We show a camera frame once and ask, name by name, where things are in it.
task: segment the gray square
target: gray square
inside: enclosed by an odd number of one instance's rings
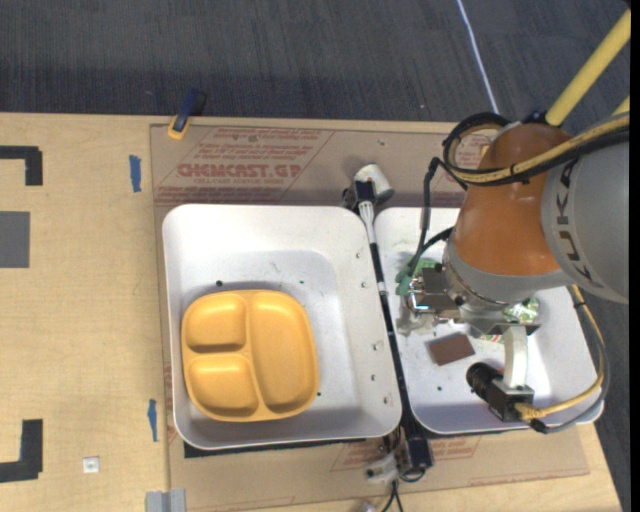
[[[0,212],[0,268],[29,268],[29,212]]]

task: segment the wooden table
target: wooden table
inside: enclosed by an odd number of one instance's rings
[[[147,491],[171,488],[149,137],[151,124],[168,121],[0,114],[0,144],[37,146],[44,159],[43,186],[25,186],[24,161],[0,160],[0,212],[29,212],[30,223],[28,268],[0,268],[0,462],[18,459],[23,420],[42,419],[44,425],[43,471],[37,479],[0,483],[0,510],[144,510]],[[437,128],[265,119],[198,123]],[[140,159],[139,192],[132,189],[130,156]],[[587,475],[406,493],[405,510],[619,510],[594,427],[580,427],[579,435]],[[85,472],[83,459],[93,456],[99,471]],[[273,510],[347,511],[359,503]]]

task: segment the black floor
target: black floor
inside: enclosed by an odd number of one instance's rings
[[[0,111],[168,115],[197,87],[209,95],[208,116],[457,121],[495,108],[517,119],[550,106],[626,7],[0,0]],[[627,46],[565,128],[575,133],[610,114],[629,86]],[[588,302],[614,368],[597,428],[627,511],[629,308]]]

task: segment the yellow cable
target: yellow cable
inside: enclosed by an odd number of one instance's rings
[[[621,117],[617,117],[605,123],[599,124],[598,126],[595,126],[594,128],[587,130],[586,132],[576,135],[572,139],[569,139],[567,142],[564,142],[559,146],[555,146],[551,148],[549,151],[546,151],[538,156],[535,156],[522,163],[516,164],[512,167],[505,167],[504,169],[498,169],[496,171],[486,173],[486,174],[478,174],[475,172],[463,172],[463,171],[457,171],[455,169],[452,169],[452,172],[459,179],[467,183],[490,183],[492,181],[510,178],[513,175],[522,174],[543,163],[548,162],[549,160],[553,160],[554,158],[561,156],[563,153],[566,153],[567,151],[575,149],[587,142],[595,140],[609,133],[613,133],[618,130],[625,129],[629,125],[630,125],[630,116],[627,113],[626,115],[622,115]]]
[[[631,10],[627,9],[578,74],[545,114],[551,126],[560,126],[631,37]]]
[[[571,290],[573,291],[574,295],[577,297],[578,302],[582,304],[581,307],[583,308],[585,314],[587,315],[587,318],[589,319],[591,326],[593,327],[594,331],[598,335],[598,338],[600,338],[600,341],[604,345],[604,338],[602,336],[602,332],[600,331],[600,328],[598,327],[598,324],[596,323],[596,320],[593,317],[591,310],[585,304],[584,297],[580,292],[580,289],[574,284],[571,286]],[[593,384],[591,384],[591,386],[589,386],[579,395],[576,395],[573,398],[564,400],[563,402],[559,402],[549,407],[538,408],[528,403],[522,403],[522,402],[517,403],[515,404],[514,407],[520,413],[520,417],[522,418],[522,420],[530,421],[536,418],[544,418],[545,416],[548,416],[549,414],[553,414],[555,412],[564,411],[565,409],[568,409],[570,407],[573,407],[574,405],[579,404],[580,402],[588,398],[590,395],[592,395],[595,391],[597,391],[598,388],[602,385],[602,382],[604,380],[604,372],[605,372],[604,355],[602,354],[602,350],[600,349],[600,347],[598,347],[598,352],[600,356],[600,364],[598,365],[598,374],[596,376],[596,380],[593,382]]]
[[[618,108],[613,111],[612,116],[622,114],[623,112],[629,112],[631,110],[631,96],[627,96],[626,99],[618,105]]]

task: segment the yellow plate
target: yellow plate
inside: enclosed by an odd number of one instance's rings
[[[307,313],[271,290],[213,293],[182,319],[182,365],[193,403],[220,421],[287,418],[318,392],[318,360]]]

